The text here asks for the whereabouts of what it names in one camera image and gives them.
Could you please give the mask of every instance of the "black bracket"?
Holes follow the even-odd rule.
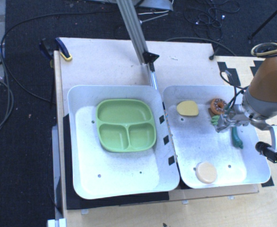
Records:
[[[153,62],[156,61],[156,59],[159,57],[159,55],[153,54],[151,52],[144,52],[143,57],[144,57],[145,63],[149,64],[150,70],[154,72],[155,68],[154,68]]]

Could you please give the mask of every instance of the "black mat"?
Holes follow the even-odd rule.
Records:
[[[212,0],[217,7],[235,11],[235,3],[219,5],[226,1]],[[225,15],[220,42],[238,56],[250,56],[254,45],[277,43],[277,15],[248,43],[248,36],[277,10],[277,0],[235,1],[240,5],[238,12],[217,11],[218,19]],[[5,41],[9,68],[24,87],[46,99],[51,96],[53,69],[39,51],[41,39],[129,38],[114,4],[76,0],[7,0],[6,3],[7,29],[20,21],[45,14],[102,11],[90,15],[56,15],[35,19],[17,26],[9,33]],[[146,40],[164,41],[171,37],[197,37],[197,34],[208,39],[219,39],[220,30],[211,26],[208,34],[185,19],[184,12],[190,22],[198,20],[196,10],[195,14],[191,14],[192,8],[204,11],[206,5],[198,0],[175,0],[174,12],[143,23]],[[138,9],[138,12],[146,11],[149,10]],[[140,19],[151,17],[153,15],[145,15]],[[230,55],[224,49],[219,49],[217,54]],[[50,108],[49,103],[30,96],[14,80],[11,87],[15,108],[0,132],[0,227],[45,226],[48,219],[54,218],[54,206],[46,185],[46,163],[49,159],[47,173],[52,189],[52,156],[48,154],[48,149],[52,126],[56,123],[55,107]],[[6,95],[1,89],[0,119],[5,113]]]

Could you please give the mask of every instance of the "green divided plate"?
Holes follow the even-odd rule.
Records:
[[[96,108],[96,125],[100,142],[108,151],[142,151],[156,142],[152,111],[137,99],[102,101]]]

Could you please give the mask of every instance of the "white tray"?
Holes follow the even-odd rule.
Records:
[[[229,102],[233,96],[231,86],[171,86],[163,92],[181,178],[191,188],[257,184],[270,178],[266,158],[255,149],[259,139],[253,126],[238,127],[238,135],[243,141],[243,149],[240,149],[232,146],[231,129],[217,133],[210,123],[211,100],[221,98]],[[186,117],[177,113],[177,105],[186,100],[197,103],[198,116]],[[236,103],[241,101],[242,95],[239,95]],[[203,161],[216,167],[217,179],[212,184],[199,181],[195,175],[194,168]]]
[[[97,105],[106,99],[142,100],[152,110],[156,124],[156,143],[145,151],[113,153],[99,141],[95,122]],[[84,199],[165,192],[175,189],[180,180],[174,161],[164,109],[158,91],[151,86],[86,86],[68,92],[71,133],[73,186]]]

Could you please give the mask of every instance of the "yellow sponge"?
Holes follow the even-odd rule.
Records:
[[[177,105],[176,110],[182,116],[196,116],[199,114],[199,108],[194,101],[183,101]]]

